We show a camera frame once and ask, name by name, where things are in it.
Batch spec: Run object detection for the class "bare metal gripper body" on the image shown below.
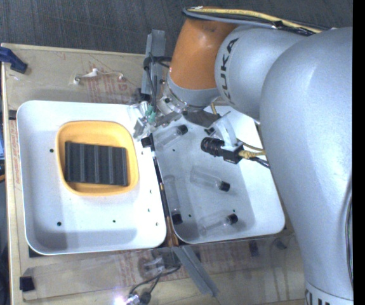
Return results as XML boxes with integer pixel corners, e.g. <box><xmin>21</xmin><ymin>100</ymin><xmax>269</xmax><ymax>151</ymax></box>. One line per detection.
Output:
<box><xmin>155</xmin><ymin>95</ymin><xmax>222</xmax><ymax>128</ymax></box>

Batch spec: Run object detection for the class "clear bottle with black cap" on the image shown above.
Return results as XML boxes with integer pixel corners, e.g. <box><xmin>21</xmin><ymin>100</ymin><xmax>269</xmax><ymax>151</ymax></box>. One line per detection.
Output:
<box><xmin>197</xmin><ymin>212</ymin><xmax>239</xmax><ymax>236</ymax></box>
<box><xmin>162</xmin><ymin>174</ymin><xmax>183</xmax><ymax>226</ymax></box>
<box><xmin>155</xmin><ymin>124</ymin><xmax>189</xmax><ymax>149</ymax></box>
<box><xmin>189</xmin><ymin>165</ymin><xmax>231</xmax><ymax>193</ymax></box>

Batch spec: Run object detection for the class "orange rounded bowl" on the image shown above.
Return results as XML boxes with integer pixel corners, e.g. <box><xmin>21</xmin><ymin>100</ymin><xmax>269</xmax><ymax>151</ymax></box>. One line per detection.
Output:
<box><xmin>55</xmin><ymin>119</ymin><xmax>140</xmax><ymax>198</ymax></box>

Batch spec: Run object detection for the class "black ribbed block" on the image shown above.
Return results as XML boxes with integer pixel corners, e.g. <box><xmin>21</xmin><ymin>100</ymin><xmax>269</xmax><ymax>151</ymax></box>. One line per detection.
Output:
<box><xmin>64</xmin><ymin>140</ymin><xmax>129</xmax><ymax>187</ymax></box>

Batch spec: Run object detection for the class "thin black and white rod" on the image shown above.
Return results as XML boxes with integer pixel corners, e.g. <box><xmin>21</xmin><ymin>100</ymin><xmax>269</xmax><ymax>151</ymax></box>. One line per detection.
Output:
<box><xmin>150</xmin><ymin>144</ymin><xmax>175</xmax><ymax>248</ymax></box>

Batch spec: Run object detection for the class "white plastic tray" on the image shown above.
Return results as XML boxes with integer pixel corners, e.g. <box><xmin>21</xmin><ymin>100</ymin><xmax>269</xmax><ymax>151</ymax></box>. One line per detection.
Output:
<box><xmin>16</xmin><ymin>99</ymin><xmax>168</xmax><ymax>256</ymax></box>
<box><xmin>151</xmin><ymin>104</ymin><xmax>286</xmax><ymax>245</ymax></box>

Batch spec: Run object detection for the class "brown cardboard board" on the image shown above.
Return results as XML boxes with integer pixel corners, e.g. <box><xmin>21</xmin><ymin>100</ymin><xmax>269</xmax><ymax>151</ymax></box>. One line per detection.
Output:
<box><xmin>0</xmin><ymin>42</ymin><xmax>307</xmax><ymax>305</ymax></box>

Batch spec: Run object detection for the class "black cylinder on white bracket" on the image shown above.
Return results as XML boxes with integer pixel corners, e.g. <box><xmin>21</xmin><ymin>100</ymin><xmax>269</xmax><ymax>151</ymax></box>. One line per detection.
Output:
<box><xmin>200</xmin><ymin>116</ymin><xmax>244</xmax><ymax>165</ymax></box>

